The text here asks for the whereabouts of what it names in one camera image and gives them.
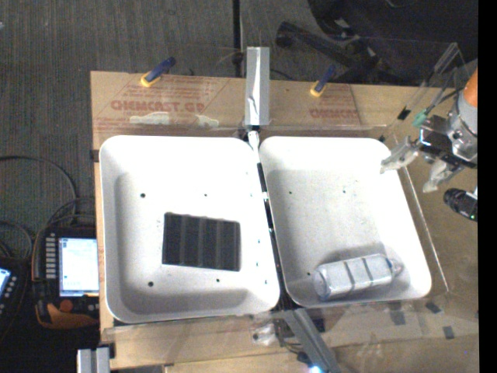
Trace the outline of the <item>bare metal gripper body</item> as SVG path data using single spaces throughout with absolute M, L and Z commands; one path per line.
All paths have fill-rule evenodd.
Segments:
M 475 169 L 478 165 L 478 118 L 450 112 L 433 115 L 419 128 L 419 149 L 455 166 Z

